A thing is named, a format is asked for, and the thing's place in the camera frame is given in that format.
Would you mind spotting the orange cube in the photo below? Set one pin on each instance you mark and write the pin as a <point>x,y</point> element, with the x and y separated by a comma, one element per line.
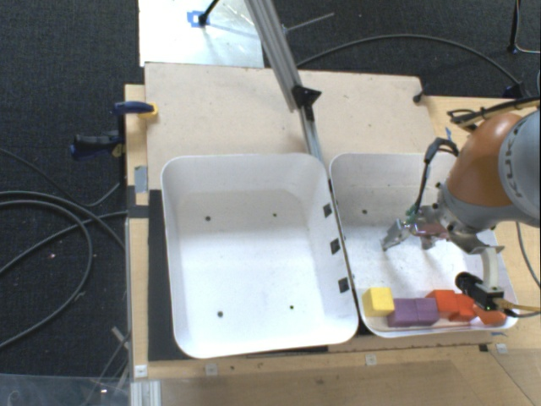
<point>441,299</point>
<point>490,316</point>
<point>461,309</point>

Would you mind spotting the purple cube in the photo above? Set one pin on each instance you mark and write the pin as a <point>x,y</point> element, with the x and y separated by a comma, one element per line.
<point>427,310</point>
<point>401,313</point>

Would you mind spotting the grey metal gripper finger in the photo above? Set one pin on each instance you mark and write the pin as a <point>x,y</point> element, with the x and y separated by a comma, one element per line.
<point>429,242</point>
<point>395,236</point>

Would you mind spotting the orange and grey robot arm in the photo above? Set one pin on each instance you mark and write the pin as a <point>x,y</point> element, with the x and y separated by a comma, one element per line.
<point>486,163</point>

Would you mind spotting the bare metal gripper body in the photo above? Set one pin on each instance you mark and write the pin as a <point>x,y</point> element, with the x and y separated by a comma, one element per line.
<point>431,222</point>

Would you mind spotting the pale wood board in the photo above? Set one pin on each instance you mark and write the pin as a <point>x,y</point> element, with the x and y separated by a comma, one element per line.
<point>220,112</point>

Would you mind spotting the yellow cube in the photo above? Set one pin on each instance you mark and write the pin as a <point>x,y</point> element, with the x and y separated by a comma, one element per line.
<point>378,302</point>

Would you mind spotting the white plastic tray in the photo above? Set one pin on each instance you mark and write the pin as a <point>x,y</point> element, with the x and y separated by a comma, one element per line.
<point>245,260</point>
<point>372,193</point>

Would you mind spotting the black cylinder on white bracket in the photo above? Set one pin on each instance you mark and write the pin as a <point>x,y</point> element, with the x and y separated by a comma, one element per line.
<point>477,290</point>

